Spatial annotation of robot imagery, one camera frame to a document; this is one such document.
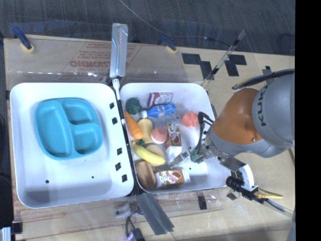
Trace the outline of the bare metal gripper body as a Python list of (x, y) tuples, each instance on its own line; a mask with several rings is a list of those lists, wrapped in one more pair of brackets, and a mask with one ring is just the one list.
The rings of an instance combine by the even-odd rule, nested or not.
[(213, 157), (223, 157), (227, 154), (219, 151), (215, 145), (197, 145), (192, 151), (190, 152), (190, 159), (194, 163), (201, 163), (206, 159), (213, 158)]

